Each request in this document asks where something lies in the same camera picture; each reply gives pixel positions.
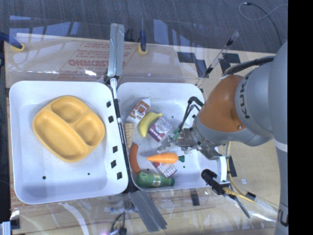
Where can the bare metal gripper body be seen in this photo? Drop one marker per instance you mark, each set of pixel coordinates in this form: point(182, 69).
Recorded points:
point(189, 138)

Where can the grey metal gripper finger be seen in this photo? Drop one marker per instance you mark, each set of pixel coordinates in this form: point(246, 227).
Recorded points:
point(172, 139)
point(164, 147)

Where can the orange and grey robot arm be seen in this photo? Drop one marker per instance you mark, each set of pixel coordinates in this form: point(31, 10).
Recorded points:
point(256, 106)

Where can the orange carrot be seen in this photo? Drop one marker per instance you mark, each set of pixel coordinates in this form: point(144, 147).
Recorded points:
point(163, 157)

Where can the maroon and white carton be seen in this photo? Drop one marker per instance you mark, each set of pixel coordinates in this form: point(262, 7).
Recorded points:
point(160, 129)

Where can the red and white carton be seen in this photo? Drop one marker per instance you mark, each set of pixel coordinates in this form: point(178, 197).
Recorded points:
point(167, 170)

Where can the yellow banana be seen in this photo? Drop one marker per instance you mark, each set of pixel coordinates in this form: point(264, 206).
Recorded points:
point(145, 125)

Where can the orange sausage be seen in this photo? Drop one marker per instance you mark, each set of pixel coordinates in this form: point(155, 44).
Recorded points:
point(134, 158)

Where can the green bottle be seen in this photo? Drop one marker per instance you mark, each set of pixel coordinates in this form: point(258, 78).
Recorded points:
point(151, 179)

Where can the beige ice cream cone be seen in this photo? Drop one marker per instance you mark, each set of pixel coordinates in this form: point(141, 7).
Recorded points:
point(129, 133)

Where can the white plastic tray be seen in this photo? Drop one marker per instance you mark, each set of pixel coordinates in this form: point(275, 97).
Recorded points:
point(73, 187)
point(176, 99)

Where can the orange and white carton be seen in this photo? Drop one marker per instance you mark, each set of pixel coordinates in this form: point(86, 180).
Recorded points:
point(138, 110)

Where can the thin black and white rod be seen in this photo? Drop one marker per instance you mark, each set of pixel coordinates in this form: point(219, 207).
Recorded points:
point(119, 116)

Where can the yellow divided plate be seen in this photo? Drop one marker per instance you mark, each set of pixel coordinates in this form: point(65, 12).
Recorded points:
point(61, 136)

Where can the brown cardboard board red print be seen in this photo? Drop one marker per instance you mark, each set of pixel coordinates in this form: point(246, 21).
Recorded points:
point(63, 62)

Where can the black cylinder on white bracket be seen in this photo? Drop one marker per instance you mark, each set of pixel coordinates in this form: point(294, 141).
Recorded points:
point(221, 170)

